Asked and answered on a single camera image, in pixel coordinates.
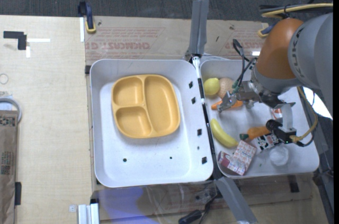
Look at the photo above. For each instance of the white tape roll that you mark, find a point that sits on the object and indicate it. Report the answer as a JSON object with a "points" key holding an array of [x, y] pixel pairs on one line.
{"points": [[16, 105]]}

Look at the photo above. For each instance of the yellow lemon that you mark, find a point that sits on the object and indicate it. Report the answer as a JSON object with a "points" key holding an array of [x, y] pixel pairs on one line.
{"points": [[211, 86]]}

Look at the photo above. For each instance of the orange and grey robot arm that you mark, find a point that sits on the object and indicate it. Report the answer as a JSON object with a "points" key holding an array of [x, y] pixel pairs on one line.
{"points": [[278, 53]]}

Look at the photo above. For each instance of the brown cardboard board red print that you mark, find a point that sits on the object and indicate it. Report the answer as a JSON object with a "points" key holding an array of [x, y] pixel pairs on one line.
{"points": [[127, 43]]}

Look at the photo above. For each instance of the white and orange packet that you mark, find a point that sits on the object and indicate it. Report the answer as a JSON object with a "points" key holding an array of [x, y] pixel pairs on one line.
{"points": [[277, 113]]}

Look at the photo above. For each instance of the orange carrot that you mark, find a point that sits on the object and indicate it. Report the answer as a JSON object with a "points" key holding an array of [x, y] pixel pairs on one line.
{"points": [[238, 104], [257, 132]]}

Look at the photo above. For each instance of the red carton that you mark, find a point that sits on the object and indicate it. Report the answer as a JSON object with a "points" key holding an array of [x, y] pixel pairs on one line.
{"points": [[223, 159]]}

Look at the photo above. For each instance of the pink and white carton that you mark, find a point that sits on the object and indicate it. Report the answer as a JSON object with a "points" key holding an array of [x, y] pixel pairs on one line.
{"points": [[242, 158]]}

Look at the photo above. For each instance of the brown paper bag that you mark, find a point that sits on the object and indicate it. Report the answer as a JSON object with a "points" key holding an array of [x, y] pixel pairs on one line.
{"points": [[8, 164]]}

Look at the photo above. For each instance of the white plastic tray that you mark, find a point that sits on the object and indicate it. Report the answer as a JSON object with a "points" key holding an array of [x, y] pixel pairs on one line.
{"points": [[148, 159], [265, 164]]}

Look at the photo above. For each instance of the clear plastic cup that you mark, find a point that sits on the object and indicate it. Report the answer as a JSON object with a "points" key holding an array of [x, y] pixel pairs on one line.
{"points": [[279, 156]]}

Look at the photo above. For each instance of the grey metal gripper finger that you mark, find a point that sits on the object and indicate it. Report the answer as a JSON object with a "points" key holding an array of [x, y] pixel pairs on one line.
{"points": [[226, 102], [251, 104]]}

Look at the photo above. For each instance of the black cylinder on white bracket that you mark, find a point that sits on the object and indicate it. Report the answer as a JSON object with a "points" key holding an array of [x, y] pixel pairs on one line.
{"points": [[280, 131]]}

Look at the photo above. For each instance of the yellow divided plate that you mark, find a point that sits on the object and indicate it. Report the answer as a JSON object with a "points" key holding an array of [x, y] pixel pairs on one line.
{"points": [[159, 103]]}

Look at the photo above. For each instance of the beige potato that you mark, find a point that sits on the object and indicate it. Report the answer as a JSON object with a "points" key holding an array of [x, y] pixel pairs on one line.
{"points": [[225, 85]]}

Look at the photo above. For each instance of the black and white carton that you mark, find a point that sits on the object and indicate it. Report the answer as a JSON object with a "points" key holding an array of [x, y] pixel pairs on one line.
{"points": [[265, 142]]}

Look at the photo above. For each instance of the yellow banana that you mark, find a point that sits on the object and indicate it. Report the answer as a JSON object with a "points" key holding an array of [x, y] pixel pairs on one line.
{"points": [[222, 135]]}

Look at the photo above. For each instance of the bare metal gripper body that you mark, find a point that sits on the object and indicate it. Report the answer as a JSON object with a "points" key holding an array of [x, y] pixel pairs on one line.
{"points": [[250, 91]]}

